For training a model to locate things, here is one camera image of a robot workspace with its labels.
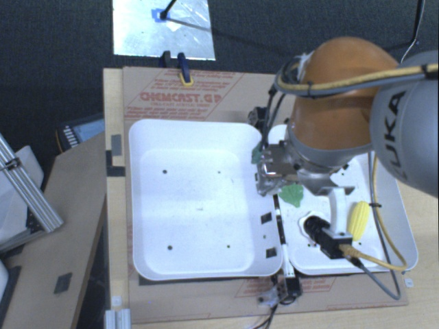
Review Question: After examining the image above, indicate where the black block with thin wires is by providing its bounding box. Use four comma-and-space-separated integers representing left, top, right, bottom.
248, 106, 269, 130
275, 275, 303, 305

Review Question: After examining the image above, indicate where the white plastic tray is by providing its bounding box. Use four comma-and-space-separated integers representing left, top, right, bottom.
267, 123, 420, 276
128, 118, 284, 282

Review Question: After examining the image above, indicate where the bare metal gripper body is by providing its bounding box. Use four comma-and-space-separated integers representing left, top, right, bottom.
257, 141, 303, 186

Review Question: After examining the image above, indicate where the green lettuce leaf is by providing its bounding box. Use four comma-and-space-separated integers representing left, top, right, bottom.
278, 182, 305, 208

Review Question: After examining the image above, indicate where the yellow corn cob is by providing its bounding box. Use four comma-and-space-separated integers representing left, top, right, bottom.
346, 200, 371, 242

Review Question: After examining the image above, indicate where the brown cardboard board red print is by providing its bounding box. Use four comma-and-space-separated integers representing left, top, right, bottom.
121, 66, 411, 325

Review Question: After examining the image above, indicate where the thin black and white rod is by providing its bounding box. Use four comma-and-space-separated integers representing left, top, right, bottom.
272, 194, 297, 282

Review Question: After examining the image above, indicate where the black cylinder on white bracket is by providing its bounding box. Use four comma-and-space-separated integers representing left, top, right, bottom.
301, 185, 356, 260

